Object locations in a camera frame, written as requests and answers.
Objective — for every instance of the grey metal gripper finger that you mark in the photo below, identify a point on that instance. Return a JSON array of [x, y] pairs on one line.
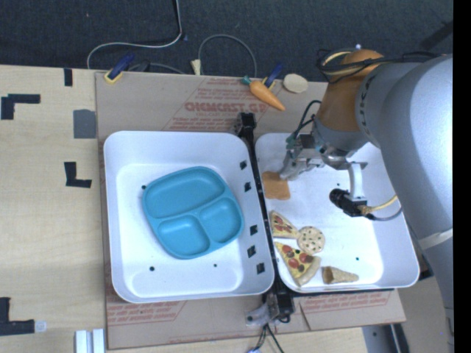
[[287, 172], [304, 168]]

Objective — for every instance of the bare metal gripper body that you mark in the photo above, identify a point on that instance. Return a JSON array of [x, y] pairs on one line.
[[308, 149]]

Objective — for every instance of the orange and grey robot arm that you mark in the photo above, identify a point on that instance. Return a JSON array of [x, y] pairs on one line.
[[412, 123]]

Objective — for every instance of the tan bread slice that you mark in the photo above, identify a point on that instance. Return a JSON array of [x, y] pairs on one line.
[[276, 189]]

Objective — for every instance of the small pizza slice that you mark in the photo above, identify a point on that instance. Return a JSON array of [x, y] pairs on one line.
[[281, 226]]

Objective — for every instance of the beige round biscuit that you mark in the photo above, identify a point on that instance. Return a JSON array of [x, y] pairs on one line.
[[295, 83]]

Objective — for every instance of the orange carrot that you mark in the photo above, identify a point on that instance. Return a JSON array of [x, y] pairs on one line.
[[265, 95]]

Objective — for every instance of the round chocolate chip cookie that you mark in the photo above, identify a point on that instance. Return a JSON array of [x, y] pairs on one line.
[[311, 239]]

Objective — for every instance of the white plastic tray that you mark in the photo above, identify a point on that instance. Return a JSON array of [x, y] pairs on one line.
[[353, 241], [129, 215]]

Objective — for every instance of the large pizza slice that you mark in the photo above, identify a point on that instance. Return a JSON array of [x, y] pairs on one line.
[[298, 263]]

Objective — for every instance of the blue divided plate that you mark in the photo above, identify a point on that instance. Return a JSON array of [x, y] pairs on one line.
[[191, 212]]

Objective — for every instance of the tan waffle cone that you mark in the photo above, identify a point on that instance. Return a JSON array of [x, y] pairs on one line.
[[336, 275]]

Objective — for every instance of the brown cardboard board red print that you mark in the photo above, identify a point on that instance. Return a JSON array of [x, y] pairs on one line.
[[147, 101]]

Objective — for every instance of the black cylinder on white bracket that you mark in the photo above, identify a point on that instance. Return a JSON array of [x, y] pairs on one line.
[[349, 199]]

